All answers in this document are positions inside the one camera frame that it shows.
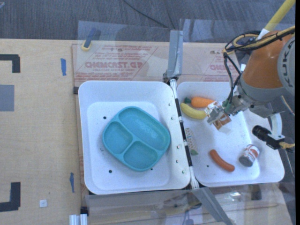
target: gray square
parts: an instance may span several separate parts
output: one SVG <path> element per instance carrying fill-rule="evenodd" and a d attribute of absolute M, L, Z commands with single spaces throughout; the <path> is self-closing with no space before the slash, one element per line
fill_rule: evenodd
<path fill-rule="evenodd" d="M 0 85 L 0 112 L 15 110 L 15 86 Z"/>

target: dark gray floor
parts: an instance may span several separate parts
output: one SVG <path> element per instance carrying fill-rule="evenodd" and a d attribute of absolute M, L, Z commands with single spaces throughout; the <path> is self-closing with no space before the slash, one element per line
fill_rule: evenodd
<path fill-rule="evenodd" d="M 0 8 L 0 38 L 77 39 L 79 21 L 179 29 L 180 19 L 199 19 L 216 24 L 210 30 L 210 38 L 217 39 L 216 42 L 228 42 L 228 38 L 237 32 L 262 28 L 285 0 L 1 1 L 5 6 Z M 218 26 L 220 21 L 226 26 Z M 281 23 L 295 24 L 295 6 Z M 130 35 L 134 36 L 135 32 L 131 31 Z M 288 96 L 286 99 L 294 110 L 294 98 Z M 280 101 L 276 101 L 273 108 L 286 111 Z M 294 142 L 294 117 L 289 112 L 283 113 L 282 117 L 284 135 Z M 282 151 L 281 156 L 286 166 L 282 190 L 295 223 L 295 154 Z"/>

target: brown sausage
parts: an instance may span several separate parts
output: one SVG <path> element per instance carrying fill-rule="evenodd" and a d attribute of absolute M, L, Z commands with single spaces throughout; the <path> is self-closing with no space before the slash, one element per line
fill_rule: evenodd
<path fill-rule="evenodd" d="M 216 150 L 212 149 L 210 150 L 210 156 L 211 158 L 218 164 L 220 167 L 225 169 L 226 171 L 233 172 L 235 167 L 227 162 L 225 162 L 217 153 Z"/>

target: white tray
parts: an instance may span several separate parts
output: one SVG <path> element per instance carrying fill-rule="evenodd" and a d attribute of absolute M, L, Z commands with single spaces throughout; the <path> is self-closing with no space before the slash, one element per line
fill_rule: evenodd
<path fill-rule="evenodd" d="M 84 180 L 92 193 L 181 189 L 190 172 L 172 89 L 162 82 L 88 81 L 78 91 L 82 126 Z M 107 123 L 121 109 L 137 106 L 160 121 L 171 144 L 152 170 L 136 172 L 110 154 L 102 143 Z"/>
<path fill-rule="evenodd" d="M 213 100 L 224 101 L 230 88 L 227 82 L 183 82 L 178 85 L 179 102 L 185 97 L 206 97 Z M 252 134 L 255 125 L 270 130 L 267 119 L 263 119 L 249 110 L 231 116 L 232 121 L 226 125 L 228 133 L 217 131 L 214 125 L 204 120 L 191 119 L 182 115 L 184 127 L 190 128 L 194 133 L 194 141 L 198 155 L 191 156 L 197 180 L 208 187 L 222 187 L 255 183 L 278 182 L 283 179 L 285 170 L 278 150 L 268 147 L 265 142 Z M 242 150 L 254 144 L 260 150 L 258 159 L 252 167 L 245 167 L 239 162 Z M 233 172 L 227 172 L 218 167 L 209 151 L 216 149 L 221 157 L 235 166 Z"/>

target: can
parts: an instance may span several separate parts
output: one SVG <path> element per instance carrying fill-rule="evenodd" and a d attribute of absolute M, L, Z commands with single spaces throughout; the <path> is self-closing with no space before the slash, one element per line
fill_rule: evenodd
<path fill-rule="evenodd" d="M 257 159 L 260 151 L 253 144 L 249 144 L 243 151 L 242 155 L 239 158 L 240 163 L 246 167 L 251 167 L 255 160 Z"/>

